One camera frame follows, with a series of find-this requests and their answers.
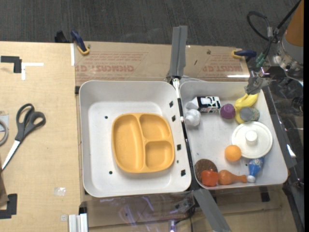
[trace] wooden board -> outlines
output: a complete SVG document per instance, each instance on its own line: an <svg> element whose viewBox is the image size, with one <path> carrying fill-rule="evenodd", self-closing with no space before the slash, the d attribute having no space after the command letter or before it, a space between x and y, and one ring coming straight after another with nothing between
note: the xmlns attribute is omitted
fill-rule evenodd
<svg viewBox="0 0 309 232"><path fill-rule="evenodd" d="M70 44L1 42L1 56L18 56L26 79L0 63L0 110L9 115L9 137L0 147L3 162L13 145L17 110L30 102L46 124L28 135L2 173L7 194L17 193L17 214L0 221L1 232L67 231L61 215L78 214L80 205L75 71ZM65 195L54 194L65 188Z"/></svg>

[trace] scissors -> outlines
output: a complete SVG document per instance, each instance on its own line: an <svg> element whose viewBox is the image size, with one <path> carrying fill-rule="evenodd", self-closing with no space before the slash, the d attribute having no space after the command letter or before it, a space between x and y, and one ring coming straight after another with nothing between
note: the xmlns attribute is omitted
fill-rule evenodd
<svg viewBox="0 0 309 232"><path fill-rule="evenodd" d="M19 122L21 114L26 111L29 107L28 111L25 114L24 121ZM35 124L36 119L41 119L40 122ZM6 167L6 165L11 160L12 156L16 152L19 145L23 142L25 137L29 135L30 132L34 131L36 128L43 126L46 123L45 115L41 112L35 112L34 106L31 103L27 103L19 108L17 115L16 115L16 123L17 123L17 135L15 137L15 141L13 143L12 148L9 151L8 156L6 157L2 170Z"/></svg>

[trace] black scissors handle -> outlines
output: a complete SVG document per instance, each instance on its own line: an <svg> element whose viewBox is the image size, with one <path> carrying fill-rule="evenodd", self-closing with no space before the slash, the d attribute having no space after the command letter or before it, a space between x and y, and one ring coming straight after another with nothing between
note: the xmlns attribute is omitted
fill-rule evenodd
<svg viewBox="0 0 309 232"><path fill-rule="evenodd" d="M19 122L19 118L23 110L27 107L30 109L26 112L23 122ZM34 121L38 118L41 118L41 121L34 124ZM43 126L46 123L45 115L41 112L35 112L34 106L31 103L27 103L19 108L16 115L16 123L17 123L17 135L15 140L22 142L24 138L32 132L34 129Z"/></svg>

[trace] orange ball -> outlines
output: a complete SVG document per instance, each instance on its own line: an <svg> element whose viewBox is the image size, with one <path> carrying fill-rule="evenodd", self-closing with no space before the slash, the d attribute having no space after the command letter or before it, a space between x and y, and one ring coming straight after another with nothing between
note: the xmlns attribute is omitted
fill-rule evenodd
<svg viewBox="0 0 309 232"><path fill-rule="evenodd" d="M241 158L241 149L237 145L229 145L225 148L224 154L229 161L237 161Z"/></svg>

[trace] white tray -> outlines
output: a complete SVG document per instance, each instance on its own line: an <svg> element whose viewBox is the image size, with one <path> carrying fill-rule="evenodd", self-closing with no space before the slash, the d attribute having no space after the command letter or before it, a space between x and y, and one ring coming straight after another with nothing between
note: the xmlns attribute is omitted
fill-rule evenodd
<svg viewBox="0 0 309 232"><path fill-rule="evenodd" d="M80 109L83 182L90 195L113 197L188 189L191 184L190 167L177 96L172 85L165 82L89 81L80 88ZM175 160L166 170L127 173L114 160L113 121L121 114L140 112L159 114L170 125Z"/></svg>
<svg viewBox="0 0 309 232"><path fill-rule="evenodd" d="M244 82L185 82L181 85L180 96L183 104L183 113L187 111L185 105L195 96L218 96L221 106L227 103L234 104L235 100L242 97ZM255 183L235 182L230 185L217 185L206 187L207 189L228 189L249 186L277 185L282 184L288 177L287 167L280 149L280 145L272 124L268 106L261 91L254 105L260 111L259 122L266 125L272 134L273 144L271 150L265 155L264 166L256 175ZM236 175L248 175L249 159L241 157L236 162L228 162L225 159L224 150L232 144L231 138L234 129L238 126L235 119L224 119L217 113L202 113L198 127L186 126L189 145L192 152L192 160L195 164L200 159L209 159L217 166L218 171L226 169Z"/></svg>

